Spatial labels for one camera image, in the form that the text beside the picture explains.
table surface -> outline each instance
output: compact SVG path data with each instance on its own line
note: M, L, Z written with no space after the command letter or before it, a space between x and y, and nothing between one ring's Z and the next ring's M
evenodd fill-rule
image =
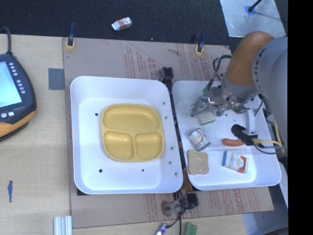
M0 235L51 235L53 217L71 215L65 91L49 90L48 69L63 69L61 37L11 35L13 55L36 91L38 112L25 129L0 142ZM7 36L0 35L0 53ZM12 202L8 185L13 182ZM197 235L245 235L241 214L183 219ZM154 234L161 222L74 229L74 235ZM167 235L179 234L179 222Z

